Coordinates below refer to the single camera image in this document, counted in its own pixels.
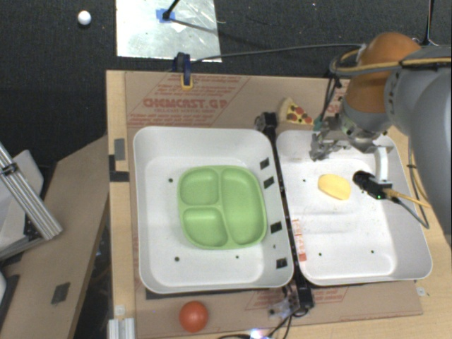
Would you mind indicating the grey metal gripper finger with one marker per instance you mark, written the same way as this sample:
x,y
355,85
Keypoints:
x,y
332,147
316,148

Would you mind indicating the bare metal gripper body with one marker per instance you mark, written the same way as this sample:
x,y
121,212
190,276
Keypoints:
x,y
347,136

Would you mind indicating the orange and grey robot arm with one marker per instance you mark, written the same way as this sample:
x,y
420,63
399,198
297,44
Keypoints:
x,y
420,97

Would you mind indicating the yellow oval toy food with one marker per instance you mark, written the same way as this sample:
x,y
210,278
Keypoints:
x,y
334,186

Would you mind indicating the toy pizza slice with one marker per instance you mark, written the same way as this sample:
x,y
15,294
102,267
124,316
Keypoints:
x,y
295,113

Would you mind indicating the thin black and white rod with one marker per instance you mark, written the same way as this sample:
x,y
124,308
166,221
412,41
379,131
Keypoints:
x,y
287,217

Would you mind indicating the white plastic tray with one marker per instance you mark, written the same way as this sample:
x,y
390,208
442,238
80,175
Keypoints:
x,y
162,224
346,245

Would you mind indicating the green divided plate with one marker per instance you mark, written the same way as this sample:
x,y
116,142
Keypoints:
x,y
219,207

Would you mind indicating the brown cardboard board, red print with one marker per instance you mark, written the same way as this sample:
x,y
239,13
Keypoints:
x,y
212,101

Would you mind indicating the shiny metal sheet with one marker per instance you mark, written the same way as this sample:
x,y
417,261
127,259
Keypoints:
x,y
148,30

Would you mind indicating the orange-red ball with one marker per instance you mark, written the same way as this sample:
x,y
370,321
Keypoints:
x,y
193,316

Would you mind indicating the white ball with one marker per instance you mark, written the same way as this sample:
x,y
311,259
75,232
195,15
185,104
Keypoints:
x,y
84,17

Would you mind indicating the black cylinder on white bracket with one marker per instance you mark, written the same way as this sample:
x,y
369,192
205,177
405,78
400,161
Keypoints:
x,y
370,184

